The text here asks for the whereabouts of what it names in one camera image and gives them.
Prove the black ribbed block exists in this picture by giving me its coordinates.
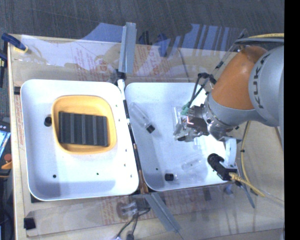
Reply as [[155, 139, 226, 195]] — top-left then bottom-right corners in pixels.
[[57, 111, 109, 148]]

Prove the yellow rounded dish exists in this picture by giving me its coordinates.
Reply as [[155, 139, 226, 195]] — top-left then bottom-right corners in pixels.
[[51, 94, 118, 156]]

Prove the white plastic tray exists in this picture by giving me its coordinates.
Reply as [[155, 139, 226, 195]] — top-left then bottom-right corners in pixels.
[[19, 78, 140, 202], [124, 81, 239, 193]]

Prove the brown cardboard board red print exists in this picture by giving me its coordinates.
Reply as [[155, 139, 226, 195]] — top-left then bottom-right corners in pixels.
[[7, 33, 285, 238]]

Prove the thin black and white rod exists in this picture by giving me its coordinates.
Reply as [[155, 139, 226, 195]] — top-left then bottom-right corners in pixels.
[[117, 78, 148, 194]]

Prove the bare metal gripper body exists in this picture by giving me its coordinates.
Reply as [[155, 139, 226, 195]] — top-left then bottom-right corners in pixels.
[[186, 104, 239, 142]]

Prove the black cylinder on white bracket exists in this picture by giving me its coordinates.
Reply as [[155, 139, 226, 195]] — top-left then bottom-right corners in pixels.
[[206, 137, 239, 182]]

